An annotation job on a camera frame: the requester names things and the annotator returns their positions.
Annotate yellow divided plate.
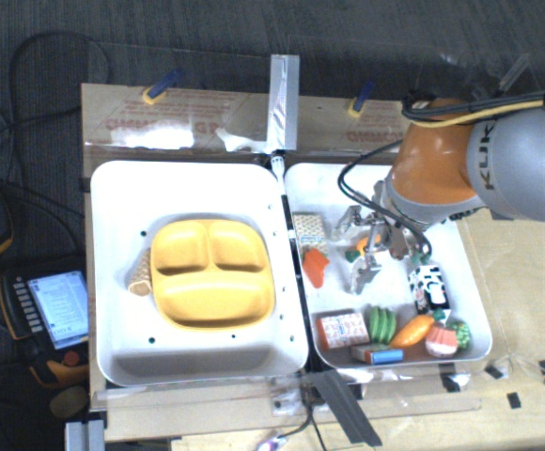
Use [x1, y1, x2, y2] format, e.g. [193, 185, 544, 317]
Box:
[149, 218, 276, 332]

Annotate white carton with orange pattern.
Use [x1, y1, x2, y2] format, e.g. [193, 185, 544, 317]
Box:
[292, 212, 330, 256]

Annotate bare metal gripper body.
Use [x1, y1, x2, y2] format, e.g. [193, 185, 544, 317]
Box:
[361, 179, 411, 261]

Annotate orange carrot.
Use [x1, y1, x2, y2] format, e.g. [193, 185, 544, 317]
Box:
[388, 314, 436, 350]

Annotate green broccoli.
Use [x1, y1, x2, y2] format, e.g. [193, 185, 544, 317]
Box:
[448, 320, 472, 350]

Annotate red-orange toy carrot piece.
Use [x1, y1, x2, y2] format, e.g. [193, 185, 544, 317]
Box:
[302, 246, 332, 290]

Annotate tan waffle cone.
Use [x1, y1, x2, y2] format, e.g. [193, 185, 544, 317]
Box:
[127, 247, 154, 298]

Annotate small orange fruit, green leaf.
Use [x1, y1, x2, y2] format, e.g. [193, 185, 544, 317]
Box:
[345, 235, 382, 263]

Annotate white plastic tray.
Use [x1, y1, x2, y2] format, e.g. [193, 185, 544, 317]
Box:
[89, 160, 310, 388]
[284, 162, 493, 371]

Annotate brown cardboard board, red print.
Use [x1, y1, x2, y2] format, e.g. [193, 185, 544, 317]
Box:
[80, 82, 513, 443]

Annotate pink and white toy food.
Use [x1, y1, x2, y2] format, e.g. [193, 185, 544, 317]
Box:
[424, 324, 459, 359]

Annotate blue and white box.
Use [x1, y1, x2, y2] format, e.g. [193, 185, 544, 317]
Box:
[350, 344, 405, 365]

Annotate white packet with orange print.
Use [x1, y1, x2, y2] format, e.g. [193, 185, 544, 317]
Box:
[317, 312, 372, 351]

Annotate green pea pods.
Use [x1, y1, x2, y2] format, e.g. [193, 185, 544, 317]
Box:
[366, 305, 398, 346]

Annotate black and white cow-print carton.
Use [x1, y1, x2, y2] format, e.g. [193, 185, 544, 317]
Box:
[407, 264, 452, 317]

